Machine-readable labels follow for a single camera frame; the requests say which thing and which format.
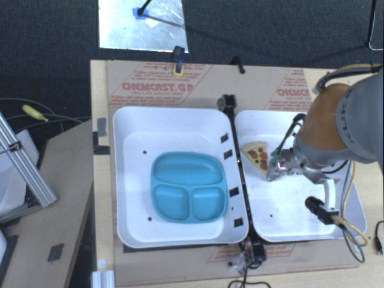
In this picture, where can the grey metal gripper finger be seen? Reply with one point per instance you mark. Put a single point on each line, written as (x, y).
(280, 173)
(271, 173)

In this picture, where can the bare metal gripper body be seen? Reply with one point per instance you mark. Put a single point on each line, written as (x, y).
(292, 162)

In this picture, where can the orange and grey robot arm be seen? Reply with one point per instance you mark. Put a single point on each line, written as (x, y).
(354, 121)

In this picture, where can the toy pizza slice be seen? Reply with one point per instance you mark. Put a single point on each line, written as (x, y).
(257, 156)

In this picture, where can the thin black and white rod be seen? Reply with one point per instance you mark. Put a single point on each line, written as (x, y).
(243, 178)

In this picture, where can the white plastic tray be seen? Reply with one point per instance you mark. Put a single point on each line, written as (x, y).
(180, 124)
(285, 202)

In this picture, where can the blue divided plate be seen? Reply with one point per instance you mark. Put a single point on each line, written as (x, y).
(187, 187)

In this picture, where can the brown cardboard board, red print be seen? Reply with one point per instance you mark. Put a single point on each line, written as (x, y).
(192, 84)

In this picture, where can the yellow banana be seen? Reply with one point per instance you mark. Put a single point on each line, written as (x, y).
(33, 112)

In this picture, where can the black cylinder on white bracket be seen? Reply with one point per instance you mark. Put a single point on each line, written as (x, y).
(318, 208)

